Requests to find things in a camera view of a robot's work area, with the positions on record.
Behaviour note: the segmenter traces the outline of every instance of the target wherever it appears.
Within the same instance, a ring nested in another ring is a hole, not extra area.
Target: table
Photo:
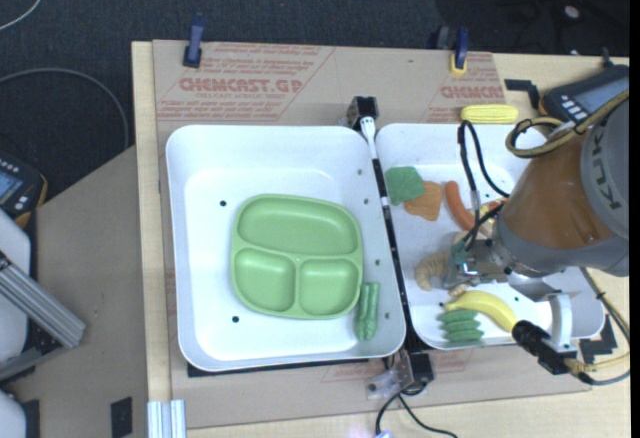
[[[533,80],[541,91],[585,77],[600,66],[598,58],[538,55],[494,56],[500,78]],[[149,400],[172,399],[168,357],[167,312],[155,120],[153,48],[132,44],[136,152],[138,169],[142,276]],[[507,101],[529,113],[526,97],[506,91]],[[629,317],[629,281],[596,273],[623,315]],[[630,436],[630,382],[598,387],[578,394],[486,401],[465,405],[419,408],[429,425],[461,437]],[[361,413],[281,422],[190,430],[190,437],[372,436],[375,413]],[[394,436],[424,436],[404,411],[389,410],[383,428]]]

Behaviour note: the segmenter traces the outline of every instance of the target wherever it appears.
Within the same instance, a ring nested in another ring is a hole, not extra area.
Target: yellow banana
[[[444,305],[447,312],[464,308],[488,315],[503,330],[511,333],[518,319],[511,307],[502,299],[489,292],[468,290],[458,299]]]

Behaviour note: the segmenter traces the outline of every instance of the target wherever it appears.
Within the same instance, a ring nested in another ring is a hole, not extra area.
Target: gray carpet
[[[628,0],[609,11],[623,17],[623,27],[593,18],[561,28],[561,35],[550,8],[555,3],[499,8],[497,1],[42,0],[28,18],[0,31],[0,79],[39,67],[88,74],[116,95],[133,138],[130,43],[184,39],[196,11],[207,20],[205,40],[424,48],[437,27],[465,25],[475,49],[597,55],[607,46],[628,54]],[[0,0],[0,24],[32,2]],[[50,196],[123,146],[116,107],[95,84],[71,75],[1,84],[0,127],[0,149],[38,168]]]

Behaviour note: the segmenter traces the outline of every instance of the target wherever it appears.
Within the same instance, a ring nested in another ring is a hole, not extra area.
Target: orange carrot
[[[462,203],[460,188],[456,181],[450,180],[444,185],[444,197],[458,224],[465,230],[471,230],[475,225],[475,218]]]

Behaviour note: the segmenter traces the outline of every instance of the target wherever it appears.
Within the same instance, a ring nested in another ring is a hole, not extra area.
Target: green plate
[[[238,298],[255,311],[340,317],[358,301],[362,263],[360,227],[340,205],[266,194],[245,201],[236,214],[232,282]]]

